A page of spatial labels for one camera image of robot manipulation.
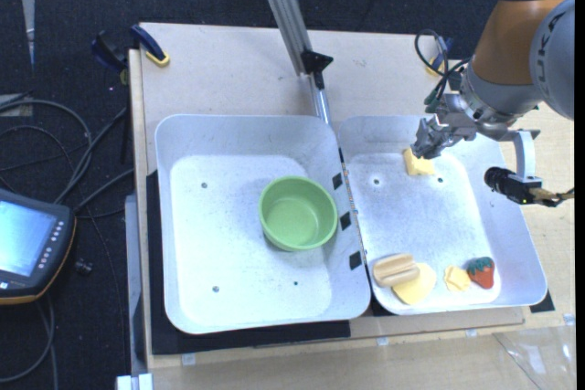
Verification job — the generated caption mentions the pale wood board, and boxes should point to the pale wood board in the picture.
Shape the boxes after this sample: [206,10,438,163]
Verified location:
[138,21,527,370]

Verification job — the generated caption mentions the green bowl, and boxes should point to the green bowl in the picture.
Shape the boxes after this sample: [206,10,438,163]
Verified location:
[258,175,340,253]

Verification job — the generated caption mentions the tan hot dog bun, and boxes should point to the tan hot dog bun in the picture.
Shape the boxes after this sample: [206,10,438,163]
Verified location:
[371,253,421,289]

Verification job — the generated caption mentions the yellow cheese wedge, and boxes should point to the yellow cheese wedge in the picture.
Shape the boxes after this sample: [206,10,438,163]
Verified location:
[402,147,437,178]

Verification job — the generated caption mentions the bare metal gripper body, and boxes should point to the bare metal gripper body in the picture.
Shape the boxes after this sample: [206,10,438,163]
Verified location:
[432,92,518,142]

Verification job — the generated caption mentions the small yellow crinkled piece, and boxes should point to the small yellow crinkled piece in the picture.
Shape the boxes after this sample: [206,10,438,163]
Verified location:
[443,265,473,294]

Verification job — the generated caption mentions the yellow round flat slice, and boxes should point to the yellow round flat slice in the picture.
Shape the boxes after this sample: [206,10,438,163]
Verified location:
[391,262,438,306]

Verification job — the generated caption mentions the black cylinder on white bracket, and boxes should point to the black cylinder on white bracket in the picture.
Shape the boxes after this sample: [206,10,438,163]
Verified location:
[484,129,544,206]

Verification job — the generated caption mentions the white plastic tray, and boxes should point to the white plastic tray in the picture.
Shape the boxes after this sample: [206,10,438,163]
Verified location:
[337,114,548,317]
[154,113,372,335]

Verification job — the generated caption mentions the red strawberry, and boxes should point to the red strawberry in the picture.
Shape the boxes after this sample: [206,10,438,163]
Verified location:
[465,256,496,290]

